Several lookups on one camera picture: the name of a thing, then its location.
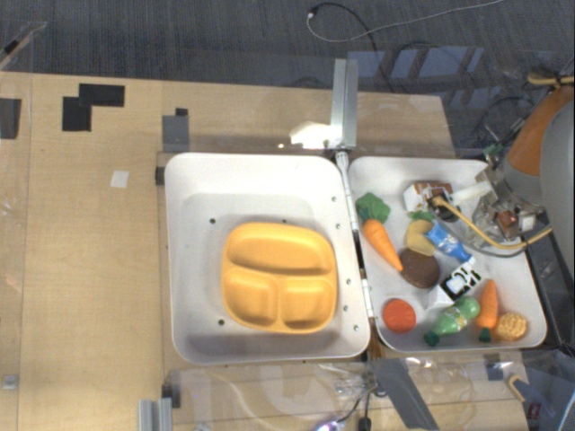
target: metal bracket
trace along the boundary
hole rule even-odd
[[[353,148],[358,140],[358,79],[356,59],[335,60],[330,126],[337,129],[336,136],[341,136],[339,147]]]
[[[141,400],[137,405],[138,431],[173,431],[172,399]]]

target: yellow potato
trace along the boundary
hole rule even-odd
[[[432,228],[433,223],[427,220],[414,220],[411,222],[410,226],[407,227],[407,232],[405,232],[405,245],[407,248],[431,257],[435,251],[435,246],[423,234]]]

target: orange carrot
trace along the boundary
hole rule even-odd
[[[497,303],[497,287],[492,279],[485,283],[482,297],[479,301],[481,310],[475,318],[475,323],[482,329],[479,340],[484,342],[491,341],[490,330],[497,325],[499,316],[499,305]]]
[[[402,261],[399,259],[395,247],[381,222],[376,219],[366,220],[363,224],[363,234],[385,260],[398,271],[403,270]]]

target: white cable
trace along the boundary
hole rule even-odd
[[[442,11],[441,13],[435,13],[435,14],[430,14],[428,16],[421,16],[420,18],[410,19],[409,21],[393,22],[391,24],[386,24],[386,25],[382,25],[380,27],[376,27],[375,29],[372,29],[370,31],[362,32],[359,35],[356,35],[354,37],[350,37],[348,39],[328,39],[328,38],[321,36],[319,33],[315,32],[314,29],[312,29],[312,26],[310,25],[310,21],[315,16],[314,13],[308,13],[307,14],[307,21],[305,22],[305,25],[307,25],[307,29],[312,33],[312,35],[314,35],[314,37],[316,37],[317,39],[319,39],[321,41],[327,41],[328,43],[347,43],[348,41],[358,40],[358,39],[361,39],[363,37],[366,37],[367,35],[369,35],[371,33],[382,31],[384,29],[391,29],[392,27],[398,27],[401,25],[413,24],[414,22],[426,21],[427,19],[437,18],[438,16],[443,16],[445,14],[455,13],[458,11],[483,8],[485,6],[490,6],[492,4],[500,4],[500,3],[503,3],[505,1],[507,1],[507,0],[493,0],[492,2],[487,2],[484,4],[472,4],[470,6],[461,6],[459,8],[452,8],[451,10]]]

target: toy carrot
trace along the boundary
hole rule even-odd
[[[366,193],[356,201],[356,209],[364,223],[362,231],[369,243],[395,269],[402,271],[402,262],[384,227],[391,212],[390,207],[373,193]]]
[[[483,342],[491,341],[490,330],[493,330],[497,325],[497,318],[499,315],[499,305],[497,303],[497,287],[495,281],[488,280],[483,289],[483,294],[479,300],[481,310],[475,319],[477,325],[482,329],[479,334],[479,340]]]

